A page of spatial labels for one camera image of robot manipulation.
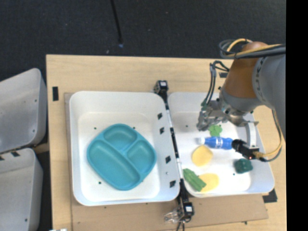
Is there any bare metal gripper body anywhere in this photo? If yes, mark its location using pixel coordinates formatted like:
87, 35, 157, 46
201, 100, 251, 128

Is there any light green toy vegetable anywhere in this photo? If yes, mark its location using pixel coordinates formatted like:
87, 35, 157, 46
208, 124, 223, 138

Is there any blue plastic bottle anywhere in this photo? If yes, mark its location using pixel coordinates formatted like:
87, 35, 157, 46
195, 136, 234, 151

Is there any yellow toy food piece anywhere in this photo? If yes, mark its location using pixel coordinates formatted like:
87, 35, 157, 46
191, 145, 214, 167
198, 173, 220, 193

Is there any thin black and white rod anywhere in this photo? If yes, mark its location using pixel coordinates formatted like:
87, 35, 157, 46
162, 92, 186, 203

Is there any dark green toy broccoli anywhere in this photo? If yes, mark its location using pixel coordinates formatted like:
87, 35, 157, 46
233, 158, 254, 174

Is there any green toy vegetable stalk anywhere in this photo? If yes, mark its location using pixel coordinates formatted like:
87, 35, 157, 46
182, 168, 207, 193

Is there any white plastic tray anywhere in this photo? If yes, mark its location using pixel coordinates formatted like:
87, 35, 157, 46
167, 91, 276, 198
69, 90, 181, 207

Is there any blue divided plate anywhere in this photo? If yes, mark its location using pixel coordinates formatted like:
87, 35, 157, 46
86, 123, 158, 192

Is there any black cylinder on white bracket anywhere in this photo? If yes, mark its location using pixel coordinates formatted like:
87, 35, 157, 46
231, 120, 261, 161

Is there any black block with thin wires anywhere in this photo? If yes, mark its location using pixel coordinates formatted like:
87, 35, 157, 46
180, 202, 195, 218
153, 80, 169, 94

